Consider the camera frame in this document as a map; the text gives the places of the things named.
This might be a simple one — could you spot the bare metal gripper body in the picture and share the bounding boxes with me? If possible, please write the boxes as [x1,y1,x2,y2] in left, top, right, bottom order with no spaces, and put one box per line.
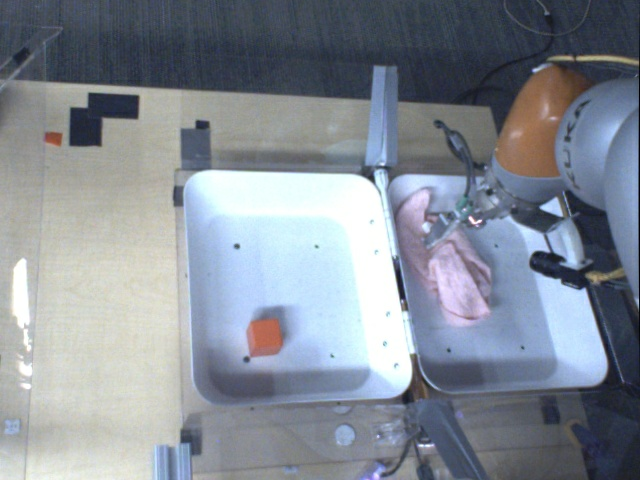
[453,173,516,229]

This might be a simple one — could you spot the pink cloth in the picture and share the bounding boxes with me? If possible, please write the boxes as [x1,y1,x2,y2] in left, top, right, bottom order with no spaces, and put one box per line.
[394,187,494,329]

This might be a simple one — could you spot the white plastic tray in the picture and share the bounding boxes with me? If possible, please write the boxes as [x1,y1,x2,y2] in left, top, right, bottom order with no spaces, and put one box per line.
[182,169,414,409]
[387,173,611,395]

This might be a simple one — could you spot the orange cube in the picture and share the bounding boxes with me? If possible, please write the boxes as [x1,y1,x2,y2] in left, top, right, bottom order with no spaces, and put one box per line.
[245,317,285,359]

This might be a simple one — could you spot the black cylinder on white bracket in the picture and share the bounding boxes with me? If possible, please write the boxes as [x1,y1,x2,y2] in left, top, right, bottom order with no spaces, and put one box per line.
[528,216,595,290]

